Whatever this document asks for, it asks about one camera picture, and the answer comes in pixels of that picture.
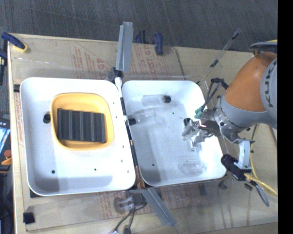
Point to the clear plastic bottle black cap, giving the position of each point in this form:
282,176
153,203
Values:
187,121
144,116
153,100

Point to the black cylinder on white bracket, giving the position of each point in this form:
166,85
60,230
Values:
234,167

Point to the black ribbed rectangular block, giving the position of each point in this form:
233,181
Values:
80,125

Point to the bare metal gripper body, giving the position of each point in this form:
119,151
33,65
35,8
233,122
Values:
213,119

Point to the white plastic tray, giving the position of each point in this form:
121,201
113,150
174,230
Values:
161,142
75,169

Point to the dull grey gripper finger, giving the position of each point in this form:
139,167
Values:
189,130
202,136

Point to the thin black and white rod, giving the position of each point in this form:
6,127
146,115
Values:
125,116

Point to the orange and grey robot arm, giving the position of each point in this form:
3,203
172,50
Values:
246,86

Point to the orange plate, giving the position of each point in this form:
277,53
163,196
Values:
80,100

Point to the brown cardboard board red print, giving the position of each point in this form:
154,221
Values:
63,57

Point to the black round cap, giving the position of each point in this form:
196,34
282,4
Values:
47,118

